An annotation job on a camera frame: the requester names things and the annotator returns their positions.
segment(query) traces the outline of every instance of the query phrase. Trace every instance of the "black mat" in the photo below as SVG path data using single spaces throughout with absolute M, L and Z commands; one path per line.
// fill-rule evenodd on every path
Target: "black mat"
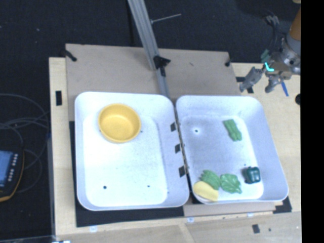
M 100 225 L 113 222 L 152 220 L 184 216 L 182 207 L 125 211 L 89 211 L 85 209 L 79 203 L 76 197 L 74 122 L 70 121 L 69 126 L 71 138 L 71 155 L 73 165 L 75 213 L 77 227 Z
M 0 202 L 0 240 L 52 234 L 52 206 L 47 159 L 49 130 L 37 125 L 24 126 L 18 122 L 21 118 L 40 115 L 40 110 L 28 100 L 1 94 L 0 123 L 17 120 L 15 122 L 17 126 L 12 127 L 15 127 L 21 135 L 23 149 L 28 152 L 24 154 L 25 169 L 16 193 L 11 199 Z M 20 145 L 19 136 L 12 129 L 0 129 L 0 149 L 1 146 L 6 145 Z M 39 155 L 39 161 L 36 161 L 35 154 Z

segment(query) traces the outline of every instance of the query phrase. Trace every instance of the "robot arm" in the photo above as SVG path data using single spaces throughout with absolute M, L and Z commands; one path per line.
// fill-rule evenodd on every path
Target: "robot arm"
M 281 39 L 278 51 L 272 52 L 262 69 L 252 68 L 240 84 L 240 91 L 252 87 L 263 74 L 269 79 L 265 92 L 270 93 L 278 84 L 288 80 L 293 74 L 300 75 L 301 60 L 301 7 L 291 25 L 290 31 Z

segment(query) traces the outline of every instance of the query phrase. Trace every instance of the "white tray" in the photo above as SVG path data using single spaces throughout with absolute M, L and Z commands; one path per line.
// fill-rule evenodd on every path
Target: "white tray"
M 99 111 L 126 104 L 142 128 L 130 142 L 115 144 L 100 133 Z M 162 95 L 84 92 L 75 100 L 76 184 L 88 210 L 178 207 L 189 198 L 172 102 Z
M 219 190 L 217 202 L 195 195 L 204 204 L 244 201 L 280 201 L 288 195 L 282 170 L 262 105 L 248 96 L 183 96 L 176 103 L 179 129 L 184 145 L 190 182 L 203 170 L 217 175 L 235 174 L 242 194 Z M 232 141 L 222 121 L 234 119 L 242 133 Z M 261 182 L 245 183 L 243 169 L 258 167 Z

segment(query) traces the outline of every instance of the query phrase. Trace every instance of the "wooden table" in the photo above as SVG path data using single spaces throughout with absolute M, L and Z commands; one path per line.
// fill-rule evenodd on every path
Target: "wooden table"
M 132 51 L 145 58 L 141 48 L 109 47 L 109 50 Z M 160 50 L 161 55 L 174 55 L 175 58 L 189 63 L 192 55 L 200 55 L 195 66 L 207 65 L 204 55 L 219 53 L 183 50 Z M 55 236 L 57 240 L 71 242 L 298 242 L 301 241 L 301 138 L 300 106 L 295 96 L 300 93 L 300 77 L 293 76 L 286 81 L 290 96 L 286 96 L 277 86 L 266 94 L 264 88 L 268 79 L 264 76 L 253 87 L 254 93 L 244 91 L 242 95 L 258 99 L 264 107 L 273 140 L 289 185 L 291 212 L 273 214 L 272 211 L 247 211 L 225 206 L 225 213 L 149 221 L 118 222 L 112 224 L 77 227 L 75 221 L 74 189 L 69 133 L 69 103 L 67 85 L 67 60 L 49 58 L 51 121 L 54 174 Z M 136 65 L 136 59 L 129 61 L 129 68 Z M 252 66 L 260 64 L 232 63 L 236 77 L 245 76 Z M 62 104 L 57 105 L 57 91 L 62 96 Z M 276 202 L 280 208 L 282 202 Z

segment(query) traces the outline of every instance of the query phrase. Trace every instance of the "black clip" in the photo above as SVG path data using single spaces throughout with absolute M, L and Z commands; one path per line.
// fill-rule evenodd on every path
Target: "black clip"
M 153 58 L 153 60 L 154 60 L 156 69 L 160 69 L 161 75 L 166 76 L 165 67 L 166 67 L 166 65 L 168 65 L 171 62 L 171 60 L 170 59 L 165 59 L 165 58 L 163 58 L 161 56 L 155 56 Z
M 71 52 L 69 52 L 68 50 L 63 50 L 60 53 L 62 55 L 62 57 L 69 57 L 72 61 L 77 61 L 77 58 L 75 56 L 72 55 Z

